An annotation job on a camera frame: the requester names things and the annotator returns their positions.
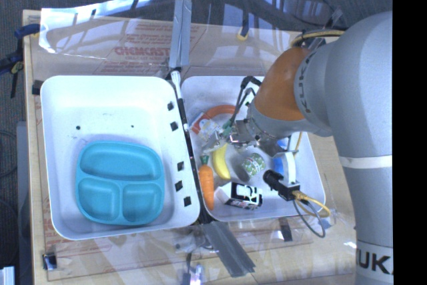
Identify blue bottle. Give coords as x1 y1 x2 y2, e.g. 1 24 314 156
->
272 138 290 178

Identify brown cardboard board red print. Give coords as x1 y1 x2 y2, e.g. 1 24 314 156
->
28 15 355 282

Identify blue divided plate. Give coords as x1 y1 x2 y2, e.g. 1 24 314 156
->
75 139 166 227

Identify black cylinder on white bracket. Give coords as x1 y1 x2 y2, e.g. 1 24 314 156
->
262 150 302 202

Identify white plastic tray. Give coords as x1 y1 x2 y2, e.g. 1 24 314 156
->
179 75 327 223
39 75 201 242

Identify black and white carton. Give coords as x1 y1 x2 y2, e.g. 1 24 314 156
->
224 181 264 211

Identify orange carrot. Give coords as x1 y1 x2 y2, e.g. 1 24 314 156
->
197 154 216 212

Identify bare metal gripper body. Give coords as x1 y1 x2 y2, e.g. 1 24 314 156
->
229 119 272 148

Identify yellow banana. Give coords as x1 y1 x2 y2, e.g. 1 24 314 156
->
211 142 232 182

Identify orange sausage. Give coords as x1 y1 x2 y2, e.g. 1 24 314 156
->
204 104 240 121

